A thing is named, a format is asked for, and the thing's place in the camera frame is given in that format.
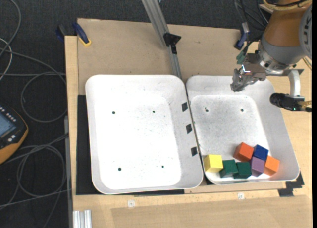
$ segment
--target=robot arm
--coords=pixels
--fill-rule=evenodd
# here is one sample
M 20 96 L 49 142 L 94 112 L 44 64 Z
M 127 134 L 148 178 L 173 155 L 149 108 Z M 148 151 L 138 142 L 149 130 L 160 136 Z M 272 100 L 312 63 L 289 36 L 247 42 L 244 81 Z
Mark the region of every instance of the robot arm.
M 291 111 L 311 112 L 300 96 L 299 75 L 303 70 L 293 66 L 305 56 L 312 58 L 312 0 L 279 0 L 277 4 L 263 1 L 273 14 L 258 50 L 247 53 L 241 68 L 234 70 L 231 89 L 241 91 L 266 76 L 288 76 L 290 94 L 274 93 L 271 103 Z

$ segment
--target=blue block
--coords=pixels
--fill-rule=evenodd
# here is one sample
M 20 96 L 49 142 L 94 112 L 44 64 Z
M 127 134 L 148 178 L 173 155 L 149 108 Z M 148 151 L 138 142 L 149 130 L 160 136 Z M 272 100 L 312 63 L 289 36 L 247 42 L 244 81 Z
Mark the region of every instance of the blue block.
M 254 151 L 253 151 L 254 157 L 266 161 L 267 155 L 268 155 L 268 149 L 265 149 L 264 147 L 258 144 L 254 147 Z

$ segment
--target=orange and black device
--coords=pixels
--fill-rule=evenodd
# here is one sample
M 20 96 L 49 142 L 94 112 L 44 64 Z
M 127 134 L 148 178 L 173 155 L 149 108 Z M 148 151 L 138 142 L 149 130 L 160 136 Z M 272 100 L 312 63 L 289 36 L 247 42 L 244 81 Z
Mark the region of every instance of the orange and black device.
M 29 128 L 22 117 L 0 101 L 0 164 L 20 147 L 28 132 Z

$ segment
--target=wooden table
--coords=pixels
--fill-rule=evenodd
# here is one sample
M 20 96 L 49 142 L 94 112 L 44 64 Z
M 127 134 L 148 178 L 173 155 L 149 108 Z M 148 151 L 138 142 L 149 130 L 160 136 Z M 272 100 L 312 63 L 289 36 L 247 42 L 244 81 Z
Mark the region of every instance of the wooden table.
M 172 74 L 166 48 L 150 23 L 78 19 L 92 40 L 84 47 L 65 37 L 70 163 L 74 210 L 92 211 L 93 228 L 123 227 L 312 227 L 311 113 L 282 110 L 305 185 L 295 197 L 280 197 L 285 182 L 206 185 L 181 195 L 76 195 L 77 96 L 94 74 Z M 232 75 L 238 68 L 233 47 L 240 32 L 169 25 L 177 44 L 183 81 L 192 75 Z M 311 100 L 311 71 L 300 61 L 301 94 Z M 287 77 L 269 77 L 276 92 L 289 93 Z M 128 207 L 134 200 L 135 207 Z

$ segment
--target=yellow block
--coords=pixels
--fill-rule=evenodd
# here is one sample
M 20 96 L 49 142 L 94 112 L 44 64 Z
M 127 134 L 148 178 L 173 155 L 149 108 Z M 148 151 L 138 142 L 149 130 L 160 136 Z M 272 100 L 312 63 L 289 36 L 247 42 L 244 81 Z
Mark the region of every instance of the yellow block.
M 204 158 L 204 168 L 206 172 L 218 173 L 223 169 L 222 156 L 209 154 Z

